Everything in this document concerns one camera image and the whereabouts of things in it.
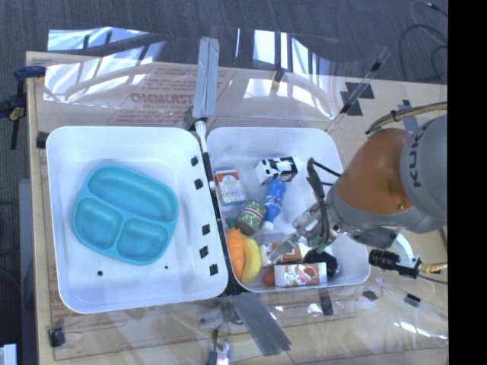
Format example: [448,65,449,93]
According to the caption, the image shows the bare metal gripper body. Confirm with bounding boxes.
[291,202,344,249]

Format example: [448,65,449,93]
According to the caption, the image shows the orange and white packet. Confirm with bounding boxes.
[259,241,312,268]

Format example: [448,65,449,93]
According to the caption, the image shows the yellow banana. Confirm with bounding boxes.
[240,233,263,285]

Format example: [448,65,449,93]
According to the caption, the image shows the orange and white carton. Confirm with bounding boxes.
[273,262,329,288]

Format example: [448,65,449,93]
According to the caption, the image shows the black rounded object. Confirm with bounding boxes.
[303,248,340,278]

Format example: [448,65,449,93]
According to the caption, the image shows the blue and white bottle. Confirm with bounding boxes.
[260,179,288,232]

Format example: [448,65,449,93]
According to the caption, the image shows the orange carrot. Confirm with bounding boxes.
[224,217,246,282]

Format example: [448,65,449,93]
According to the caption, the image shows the green and white can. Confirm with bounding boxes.
[237,200,267,236]

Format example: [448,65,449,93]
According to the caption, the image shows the black and white cow carton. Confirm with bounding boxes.
[253,156,300,186]

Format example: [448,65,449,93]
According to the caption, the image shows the red and white carton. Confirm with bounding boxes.
[214,169,247,208]

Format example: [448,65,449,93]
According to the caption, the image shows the white plastic tray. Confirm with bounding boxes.
[205,126,372,294]
[45,125,229,315]

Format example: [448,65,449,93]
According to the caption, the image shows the blue divided plate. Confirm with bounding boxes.
[71,164,180,266]

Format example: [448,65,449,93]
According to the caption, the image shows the brown cardboard board red print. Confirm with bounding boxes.
[25,51,448,365]

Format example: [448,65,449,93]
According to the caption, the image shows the black cylinder on white bracket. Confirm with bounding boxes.
[368,232,422,280]

